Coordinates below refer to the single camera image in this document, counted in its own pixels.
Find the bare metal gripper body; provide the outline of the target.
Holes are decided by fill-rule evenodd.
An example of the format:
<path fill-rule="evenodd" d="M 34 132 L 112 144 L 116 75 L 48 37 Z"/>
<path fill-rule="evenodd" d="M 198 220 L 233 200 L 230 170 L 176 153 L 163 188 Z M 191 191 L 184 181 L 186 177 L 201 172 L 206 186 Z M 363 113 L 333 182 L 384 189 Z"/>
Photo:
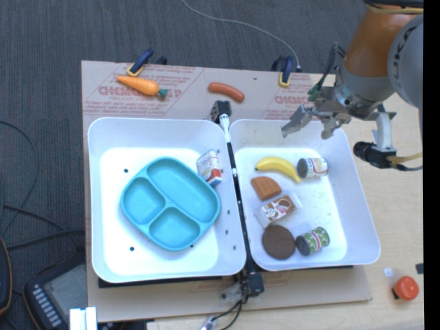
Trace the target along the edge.
<path fill-rule="evenodd" d="M 318 87 L 310 90 L 312 113 L 317 118 L 335 118 L 348 123 L 351 118 L 367 119 L 377 108 L 377 101 L 363 99 L 346 86 Z"/>

